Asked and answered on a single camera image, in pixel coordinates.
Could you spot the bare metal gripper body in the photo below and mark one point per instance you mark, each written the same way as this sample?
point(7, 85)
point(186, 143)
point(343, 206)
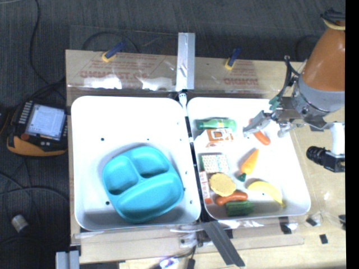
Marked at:
point(289, 109)

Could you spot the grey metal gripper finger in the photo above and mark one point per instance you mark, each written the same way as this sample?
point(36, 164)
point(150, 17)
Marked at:
point(256, 123)
point(284, 129)

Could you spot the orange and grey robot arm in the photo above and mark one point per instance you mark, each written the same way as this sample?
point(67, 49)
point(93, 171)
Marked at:
point(325, 63)

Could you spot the orange sausage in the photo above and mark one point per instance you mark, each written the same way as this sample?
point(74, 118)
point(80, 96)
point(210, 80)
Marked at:
point(263, 138)
point(234, 197)

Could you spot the white plastic tray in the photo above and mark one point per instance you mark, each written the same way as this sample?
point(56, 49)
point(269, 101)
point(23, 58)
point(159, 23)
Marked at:
point(283, 167)
point(120, 119)

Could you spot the orange and white carton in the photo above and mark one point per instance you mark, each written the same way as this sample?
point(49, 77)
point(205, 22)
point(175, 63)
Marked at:
point(220, 138)

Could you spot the orange carrot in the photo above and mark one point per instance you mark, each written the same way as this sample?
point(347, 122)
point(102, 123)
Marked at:
point(250, 162)

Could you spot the green plastic bottle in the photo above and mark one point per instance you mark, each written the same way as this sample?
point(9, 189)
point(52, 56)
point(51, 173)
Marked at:
point(216, 124)

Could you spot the white patterned packet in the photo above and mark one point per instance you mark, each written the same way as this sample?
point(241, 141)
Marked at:
point(215, 163)

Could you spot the yellow banana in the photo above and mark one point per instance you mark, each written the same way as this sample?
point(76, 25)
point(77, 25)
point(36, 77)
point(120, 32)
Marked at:
point(266, 190)

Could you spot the yellow round biscuit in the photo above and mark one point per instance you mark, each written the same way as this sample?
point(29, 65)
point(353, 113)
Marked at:
point(222, 183)

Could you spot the red and white packet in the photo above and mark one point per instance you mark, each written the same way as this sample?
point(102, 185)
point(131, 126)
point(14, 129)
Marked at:
point(205, 186)

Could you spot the green rectangular block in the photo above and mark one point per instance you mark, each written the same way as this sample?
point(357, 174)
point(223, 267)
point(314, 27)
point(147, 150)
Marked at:
point(239, 208)

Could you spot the blue divided plate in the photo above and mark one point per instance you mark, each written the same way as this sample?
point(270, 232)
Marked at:
point(146, 189)

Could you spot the brown cardboard board red print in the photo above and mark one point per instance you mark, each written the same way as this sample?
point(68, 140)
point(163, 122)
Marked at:
point(123, 69)

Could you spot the grey metal cylinder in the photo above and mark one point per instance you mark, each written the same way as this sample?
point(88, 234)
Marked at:
point(19, 223)

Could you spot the black cylinder on white bracket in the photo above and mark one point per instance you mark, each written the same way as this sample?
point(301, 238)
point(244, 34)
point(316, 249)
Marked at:
point(332, 157)

